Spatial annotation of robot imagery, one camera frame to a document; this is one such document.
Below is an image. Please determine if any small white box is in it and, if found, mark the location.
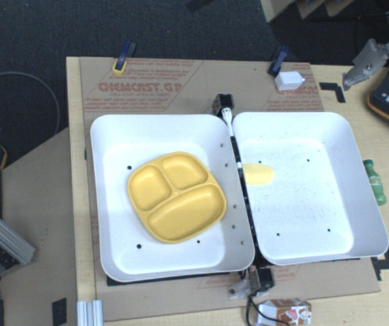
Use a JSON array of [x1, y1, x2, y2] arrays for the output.
[[274, 71, 306, 92]]

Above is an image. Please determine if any green plastic bottle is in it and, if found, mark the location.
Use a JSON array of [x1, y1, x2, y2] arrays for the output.
[[363, 159, 388, 206]]

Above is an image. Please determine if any yellow flat rounded piece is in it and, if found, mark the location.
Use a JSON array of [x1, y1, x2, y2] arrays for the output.
[[242, 163, 275, 187]]

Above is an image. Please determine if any white plastic tray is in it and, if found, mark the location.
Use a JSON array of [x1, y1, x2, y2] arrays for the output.
[[231, 111, 389, 266], [90, 113, 256, 283]]

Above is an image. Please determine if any thin black and white rod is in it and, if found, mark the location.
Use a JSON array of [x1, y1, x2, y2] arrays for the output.
[[221, 107, 260, 268]]

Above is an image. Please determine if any brown cardboard board red print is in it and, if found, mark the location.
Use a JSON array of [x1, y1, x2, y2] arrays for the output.
[[78, 56, 382, 322]]

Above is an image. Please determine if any yellow divided plate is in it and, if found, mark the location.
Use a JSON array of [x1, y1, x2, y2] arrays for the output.
[[126, 151, 227, 245]]

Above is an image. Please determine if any brown and white carton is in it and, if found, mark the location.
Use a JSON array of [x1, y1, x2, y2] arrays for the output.
[[255, 297, 313, 326]]

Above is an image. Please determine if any black block with thin wires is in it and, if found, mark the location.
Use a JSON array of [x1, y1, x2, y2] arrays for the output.
[[210, 93, 235, 115], [228, 266, 276, 300]]

